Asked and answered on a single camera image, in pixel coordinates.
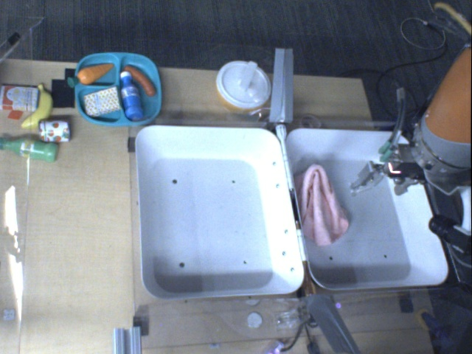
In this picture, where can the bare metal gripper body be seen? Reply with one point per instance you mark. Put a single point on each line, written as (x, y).
(405, 170)

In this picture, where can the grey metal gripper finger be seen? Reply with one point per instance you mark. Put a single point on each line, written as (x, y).
(363, 184)
(372, 169)

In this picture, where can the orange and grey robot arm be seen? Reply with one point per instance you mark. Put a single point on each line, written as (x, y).
(450, 101)

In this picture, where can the pink folded cloth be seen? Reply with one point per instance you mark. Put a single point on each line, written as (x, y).
(321, 205)

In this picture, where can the white plastic tray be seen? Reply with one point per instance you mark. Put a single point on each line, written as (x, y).
(206, 216)
(368, 234)

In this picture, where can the yellow cup with white lid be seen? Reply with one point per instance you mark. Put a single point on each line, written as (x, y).
(236, 83)

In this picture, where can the blue divided plate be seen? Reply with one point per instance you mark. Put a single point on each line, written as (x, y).
(155, 101)

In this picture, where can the brown sausage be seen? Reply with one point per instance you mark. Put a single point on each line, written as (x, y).
(142, 80)

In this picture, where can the blue bottle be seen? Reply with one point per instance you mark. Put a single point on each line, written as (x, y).
(131, 100)

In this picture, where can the orange carrot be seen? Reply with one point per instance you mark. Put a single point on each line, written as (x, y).
(94, 73)

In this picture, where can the white can with orange print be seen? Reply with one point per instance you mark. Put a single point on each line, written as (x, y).
(53, 130)

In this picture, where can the green bottle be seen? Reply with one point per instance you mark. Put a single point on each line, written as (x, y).
(40, 150)

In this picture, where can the yellow banana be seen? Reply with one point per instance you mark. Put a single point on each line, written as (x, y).
(42, 107)

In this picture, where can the white and orange carton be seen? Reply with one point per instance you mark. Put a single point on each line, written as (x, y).
(18, 98)

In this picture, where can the black cylinder on white bracket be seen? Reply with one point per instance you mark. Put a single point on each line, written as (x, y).
(444, 227)

